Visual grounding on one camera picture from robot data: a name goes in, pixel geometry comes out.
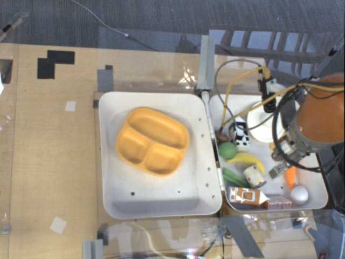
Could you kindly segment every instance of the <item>orange carrot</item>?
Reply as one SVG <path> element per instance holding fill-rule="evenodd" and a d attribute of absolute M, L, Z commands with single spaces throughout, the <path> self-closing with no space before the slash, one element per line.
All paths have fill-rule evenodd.
<path fill-rule="evenodd" d="M 288 170 L 285 171 L 285 178 L 287 181 L 287 185 L 290 189 L 293 188 L 293 183 L 295 182 L 295 173 L 296 173 L 296 167 L 291 166 Z"/>

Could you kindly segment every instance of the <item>orange plate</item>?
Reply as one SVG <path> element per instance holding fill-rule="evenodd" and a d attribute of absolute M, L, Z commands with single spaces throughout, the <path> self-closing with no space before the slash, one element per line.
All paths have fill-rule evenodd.
<path fill-rule="evenodd" d="M 124 162 L 152 175 L 167 176 L 181 164 L 188 143 L 188 130 L 180 122 L 138 107 L 123 122 L 115 147 Z"/>

